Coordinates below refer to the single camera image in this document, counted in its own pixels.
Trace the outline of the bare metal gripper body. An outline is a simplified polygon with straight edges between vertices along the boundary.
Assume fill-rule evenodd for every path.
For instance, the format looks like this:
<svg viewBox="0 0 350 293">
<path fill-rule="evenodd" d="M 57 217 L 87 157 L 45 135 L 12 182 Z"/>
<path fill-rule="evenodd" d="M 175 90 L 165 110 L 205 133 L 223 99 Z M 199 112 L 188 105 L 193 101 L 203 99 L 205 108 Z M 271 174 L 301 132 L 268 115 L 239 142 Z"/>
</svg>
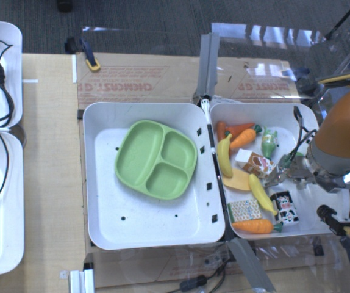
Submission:
<svg viewBox="0 0 350 293">
<path fill-rule="evenodd" d="M 310 155 L 297 156 L 286 175 L 317 184 L 329 193 L 350 190 L 350 159 L 328 155 L 317 161 Z"/>
</svg>

